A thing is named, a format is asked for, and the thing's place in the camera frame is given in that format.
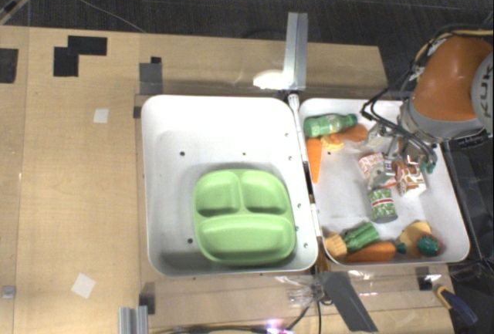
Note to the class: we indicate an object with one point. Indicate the green divided plate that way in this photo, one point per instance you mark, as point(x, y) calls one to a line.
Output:
point(243, 224)

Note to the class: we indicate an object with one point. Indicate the brown and white carton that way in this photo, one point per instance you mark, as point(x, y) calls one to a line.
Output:
point(411, 178)

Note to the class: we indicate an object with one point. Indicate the red and white carton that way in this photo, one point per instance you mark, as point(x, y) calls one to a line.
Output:
point(369, 164)

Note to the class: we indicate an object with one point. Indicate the orange bread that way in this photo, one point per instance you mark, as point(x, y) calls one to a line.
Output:
point(357, 133)

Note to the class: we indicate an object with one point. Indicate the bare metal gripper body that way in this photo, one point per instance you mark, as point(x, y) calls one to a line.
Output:
point(411, 151)

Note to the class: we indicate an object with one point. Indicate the green plastic bottle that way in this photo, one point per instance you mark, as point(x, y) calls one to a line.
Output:
point(328, 125)

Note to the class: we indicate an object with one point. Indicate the white plastic tray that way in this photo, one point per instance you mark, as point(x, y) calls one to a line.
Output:
point(339, 201)
point(173, 178)

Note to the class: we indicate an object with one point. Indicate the orange and green strawberry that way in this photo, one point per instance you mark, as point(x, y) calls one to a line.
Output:
point(429, 245)

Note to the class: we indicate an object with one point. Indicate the yellow biscuit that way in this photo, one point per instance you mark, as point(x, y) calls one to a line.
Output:
point(332, 142)

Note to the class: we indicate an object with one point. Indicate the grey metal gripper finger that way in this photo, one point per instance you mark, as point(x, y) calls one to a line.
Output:
point(390, 169)
point(378, 176)

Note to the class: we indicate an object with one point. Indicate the green and red can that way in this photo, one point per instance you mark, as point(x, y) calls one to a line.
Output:
point(383, 204)

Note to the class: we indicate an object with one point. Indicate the green asparagus bundle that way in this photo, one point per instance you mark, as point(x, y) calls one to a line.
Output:
point(361, 237)

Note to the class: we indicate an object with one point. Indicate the orange carrot with green top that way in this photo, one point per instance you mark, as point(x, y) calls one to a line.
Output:
point(372, 252)

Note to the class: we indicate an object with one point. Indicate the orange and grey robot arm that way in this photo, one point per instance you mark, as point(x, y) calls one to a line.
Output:
point(444, 85)

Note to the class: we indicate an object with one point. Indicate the yellow muffin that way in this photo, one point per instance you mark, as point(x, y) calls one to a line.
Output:
point(335, 245)

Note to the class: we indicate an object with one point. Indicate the plain orange carrot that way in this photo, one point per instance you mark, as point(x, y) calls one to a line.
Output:
point(314, 159)

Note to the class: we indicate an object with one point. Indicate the yellow toy food slice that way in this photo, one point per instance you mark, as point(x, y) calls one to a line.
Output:
point(411, 234)

